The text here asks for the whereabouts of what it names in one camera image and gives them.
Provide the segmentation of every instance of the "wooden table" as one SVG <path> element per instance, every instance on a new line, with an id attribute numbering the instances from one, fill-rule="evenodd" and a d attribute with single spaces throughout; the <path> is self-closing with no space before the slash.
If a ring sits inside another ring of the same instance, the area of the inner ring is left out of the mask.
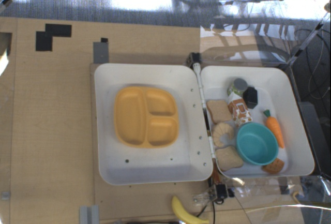
<path id="1" fill-rule="evenodd" d="M 72 37 L 54 37 L 52 52 L 38 52 L 36 32 L 46 23 L 71 24 Z M 93 204 L 100 206 L 101 223 L 175 219 L 173 193 L 185 198 L 189 211 L 200 210 L 190 198 L 205 182 L 116 187 L 95 173 L 90 84 L 93 42 L 100 38 L 109 39 L 111 62 L 182 64 L 199 51 L 199 28 L 0 18 L 0 32 L 13 33 L 10 63 L 0 77 L 12 91 L 7 109 L 0 109 L 0 188 L 11 193 L 10 200 L 0 200 L 3 223 L 78 223 L 80 206 Z M 293 200 L 276 193 L 263 203 Z M 242 205 L 259 208 L 261 197 L 241 204 L 226 199 L 216 208 L 218 219 L 250 223 L 291 216 L 303 223 L 300 209 L 250 211 L 249 220 Z M 212 219 L 210 207 L 203 217 Z"/>

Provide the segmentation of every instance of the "cookie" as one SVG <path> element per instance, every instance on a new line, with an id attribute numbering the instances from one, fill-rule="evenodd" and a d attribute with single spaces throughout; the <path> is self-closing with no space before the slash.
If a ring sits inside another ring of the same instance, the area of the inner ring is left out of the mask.
<path id="1" fill-rule="evenodd" d="M 244 165 L 244 161 L 240 158 L 237 150 L 233 146 L 216 150 L 217 164 L 222 171 L 227 171 L 232 168 L 239 168 Z"/>
<path id="2" fill-rule="evenodd" d="M 207 108 L 214 124 L 232 119 L 228 104 L 224 100 L 210 100 L 207 102 Z"/>
<path id="3" fill-rule="evenodd" d="M 272 163 L 262 166 L 262 170 L 270 174 L 279 173 L 283 169 L 284 164 L 284 161 L 276 158 Z"/>
<path id="4" fill-rule="evenodd" d="M 229 135 L 229 139 L 234 138 L 234 130 L 232 126 L 230 126 L 227 123 L 218 123 L 216 126 L 214 126 L 212 135 L 213 135 L 213 141 L 214 145 L 217 147 L 223 147 L 224 143 L 220 141 L 220 137 L 224 134 Z"/>

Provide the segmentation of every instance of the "carrot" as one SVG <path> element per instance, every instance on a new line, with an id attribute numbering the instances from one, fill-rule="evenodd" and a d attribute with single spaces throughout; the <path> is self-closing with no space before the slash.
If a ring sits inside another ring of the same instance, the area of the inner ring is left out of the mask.
<path id="1" fill-rule="evenodd" d="M 279 123 L 278 123 L 277 119 L 275 119 L 273 116 L 270 116 L 270 111 L 269 110 L 265 110 L 263 113 L 267 117 L 265 125 L 275 135 L 275 137 L 277 139 L 277 142 L 278 142 L 278 146 L 280 148 L 284 148 L 285 147 L 284 139 L 283 139 L 283 135 L 282 135 L 282 132 L 281 132 L 281 129 L 280 129 L 280 126 L 279 126 Z"/>

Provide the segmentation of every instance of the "teal bowl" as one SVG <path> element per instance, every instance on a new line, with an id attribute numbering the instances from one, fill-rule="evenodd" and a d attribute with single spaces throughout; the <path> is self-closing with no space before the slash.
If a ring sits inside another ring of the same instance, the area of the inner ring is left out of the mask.
<path id="1" fill-rule="evenodd" d="M 278 155 L 278 143 L 266 126 L 258 123 L 242 125 L 237 133 L 237 151 L 241 158 L 254 165 L 267 165 Z"/>

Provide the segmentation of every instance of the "banana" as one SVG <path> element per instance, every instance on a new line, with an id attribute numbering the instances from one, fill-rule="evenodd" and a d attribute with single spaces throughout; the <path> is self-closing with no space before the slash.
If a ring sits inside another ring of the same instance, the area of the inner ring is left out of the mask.
<path id="1" fill-rule="evenodd" d="M 179 218 L 181 221 L 185 222 L 186 224 L 209 224 L 208 220 L 195 217 L 188 213 L 177 196 L 172 197 L 171 207 L 176 217 Z"/>

